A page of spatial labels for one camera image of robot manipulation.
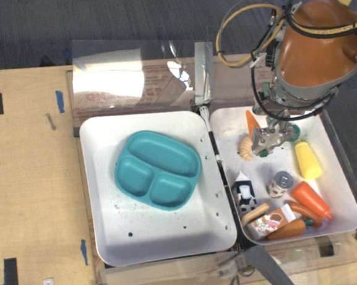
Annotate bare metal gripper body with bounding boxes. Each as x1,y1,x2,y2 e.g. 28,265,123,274
253,79,327,133

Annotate teal round can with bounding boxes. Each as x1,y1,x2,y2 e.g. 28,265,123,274
286,122,303,143

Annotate tan croissant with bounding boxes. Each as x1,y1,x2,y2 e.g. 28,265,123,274
237,134,256,163

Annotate orange carrot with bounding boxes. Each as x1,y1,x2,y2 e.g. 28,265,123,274
265,217,316,242
244,108,271,159

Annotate yellow bottle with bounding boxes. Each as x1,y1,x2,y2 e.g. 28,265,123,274
293,137,324,182

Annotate thin black and white rod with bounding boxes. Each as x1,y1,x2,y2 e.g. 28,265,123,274
198,103,243,251

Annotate small jar with grey lid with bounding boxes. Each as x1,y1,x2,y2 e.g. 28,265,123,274
264,170,296,200

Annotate black and white milk carton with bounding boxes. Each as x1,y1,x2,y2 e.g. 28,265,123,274
230,169,259,218

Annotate orange bottle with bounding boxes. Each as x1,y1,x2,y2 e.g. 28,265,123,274
290,179,333,224

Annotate tan bread roll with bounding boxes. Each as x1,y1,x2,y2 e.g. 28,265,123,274
239,202,273,228

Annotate white plastic tray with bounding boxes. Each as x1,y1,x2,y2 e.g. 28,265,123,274
208,96,357,250
77,105,240,269

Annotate orange-brown sausage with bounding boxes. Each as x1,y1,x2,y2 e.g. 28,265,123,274
287,197,324,231

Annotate brown carton with cupcake print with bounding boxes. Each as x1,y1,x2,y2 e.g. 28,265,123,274
244,203,299,242

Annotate teal divided plate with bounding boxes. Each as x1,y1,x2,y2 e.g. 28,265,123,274
110,125,206,217

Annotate black cylinder on white bracket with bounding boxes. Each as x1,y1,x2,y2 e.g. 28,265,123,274
248,38,282,71

